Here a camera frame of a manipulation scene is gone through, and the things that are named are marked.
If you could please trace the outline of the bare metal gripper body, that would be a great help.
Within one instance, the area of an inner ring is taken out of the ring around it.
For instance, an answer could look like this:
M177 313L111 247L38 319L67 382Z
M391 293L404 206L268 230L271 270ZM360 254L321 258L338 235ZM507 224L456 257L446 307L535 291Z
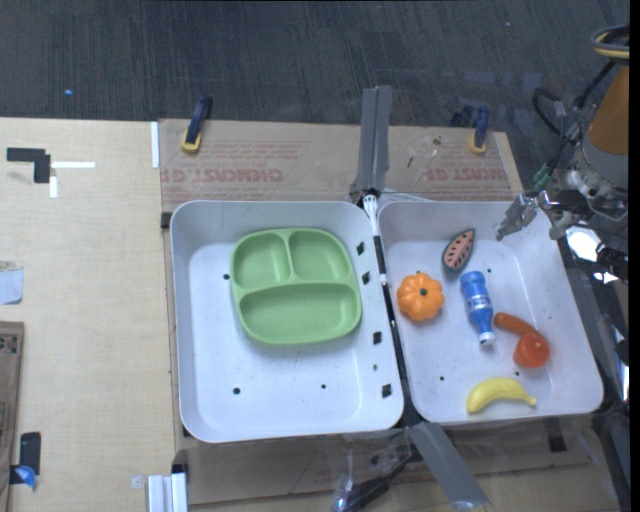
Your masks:
M537 204L554 226L573 226L599 217L619 223L628 216L628 194L590 168L537 173Z

